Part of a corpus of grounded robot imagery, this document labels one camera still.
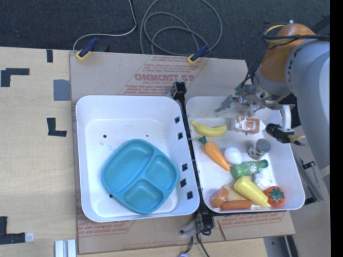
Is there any blue divided plate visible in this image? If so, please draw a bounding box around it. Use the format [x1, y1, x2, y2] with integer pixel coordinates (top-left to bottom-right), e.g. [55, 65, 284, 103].
[101, 139, 180, 215]

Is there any brown and white carton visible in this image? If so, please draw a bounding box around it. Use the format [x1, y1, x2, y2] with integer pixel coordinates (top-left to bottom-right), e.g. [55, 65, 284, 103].
[230, 115, 262, 134]

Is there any orange sausage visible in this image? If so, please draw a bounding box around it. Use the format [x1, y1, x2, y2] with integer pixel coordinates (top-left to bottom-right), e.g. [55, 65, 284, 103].
[220, 200, 253, 211]

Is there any orange carrot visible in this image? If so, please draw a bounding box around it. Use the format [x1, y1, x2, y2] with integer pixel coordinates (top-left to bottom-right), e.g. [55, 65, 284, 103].
[198, 135, 231, 172]

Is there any green bottle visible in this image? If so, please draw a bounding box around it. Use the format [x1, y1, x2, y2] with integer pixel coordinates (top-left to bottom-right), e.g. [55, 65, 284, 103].
[230, 159, 269, 180]

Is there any thin black rod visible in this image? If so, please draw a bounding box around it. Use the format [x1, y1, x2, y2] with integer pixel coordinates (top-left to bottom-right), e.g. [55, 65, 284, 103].
[178, 96, 207, 214]

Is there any pale yellow cheese wedge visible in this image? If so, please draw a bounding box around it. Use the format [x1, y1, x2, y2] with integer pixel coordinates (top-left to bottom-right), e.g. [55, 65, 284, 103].
[222, 181, 248, 202]

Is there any black block with thin wires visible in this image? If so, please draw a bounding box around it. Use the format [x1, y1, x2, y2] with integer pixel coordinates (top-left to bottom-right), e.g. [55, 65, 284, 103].
[199, 210, 215, 236]
[172, 81, 188, 101]

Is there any white plastic tray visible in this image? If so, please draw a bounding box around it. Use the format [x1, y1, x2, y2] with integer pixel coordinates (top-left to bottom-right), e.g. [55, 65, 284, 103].
[75, 95, 200, 223]
[185, 95, 307, 214]

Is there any white egg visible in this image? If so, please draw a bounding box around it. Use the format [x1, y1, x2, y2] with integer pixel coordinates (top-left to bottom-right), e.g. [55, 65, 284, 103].
[223, 146, 243, 165]

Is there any yellow squeeze bottle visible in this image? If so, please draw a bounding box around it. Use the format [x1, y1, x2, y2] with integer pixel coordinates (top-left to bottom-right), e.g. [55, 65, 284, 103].
[233, 175, 272, 208]

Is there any yellow banana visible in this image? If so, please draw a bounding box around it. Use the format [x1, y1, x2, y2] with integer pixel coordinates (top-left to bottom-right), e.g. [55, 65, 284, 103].
[190, 120, 228, 138]

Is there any small can with grey lid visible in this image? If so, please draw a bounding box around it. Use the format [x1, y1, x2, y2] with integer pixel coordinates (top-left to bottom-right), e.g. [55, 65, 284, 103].
[247, 138, 272, 161]

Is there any black cylinder on white bracket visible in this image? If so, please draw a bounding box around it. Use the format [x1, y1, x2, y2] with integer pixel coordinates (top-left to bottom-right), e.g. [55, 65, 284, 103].
[265, 104, 296, 145]

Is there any brown cardboard board red print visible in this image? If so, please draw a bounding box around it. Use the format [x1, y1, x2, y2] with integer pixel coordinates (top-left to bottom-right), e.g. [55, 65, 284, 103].
[69, 51, 296, 255]

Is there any white crumpled lump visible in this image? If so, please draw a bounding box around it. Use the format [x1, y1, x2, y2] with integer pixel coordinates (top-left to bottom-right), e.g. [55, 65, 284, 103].
[253, 168, 273, 191]

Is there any red tomato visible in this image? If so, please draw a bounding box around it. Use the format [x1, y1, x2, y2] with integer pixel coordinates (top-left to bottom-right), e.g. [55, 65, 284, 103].
[263, 186, 286, 207]

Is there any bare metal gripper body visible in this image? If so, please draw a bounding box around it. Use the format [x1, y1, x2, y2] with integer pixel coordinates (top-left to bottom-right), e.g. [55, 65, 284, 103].
[236, 84, 295, 110]

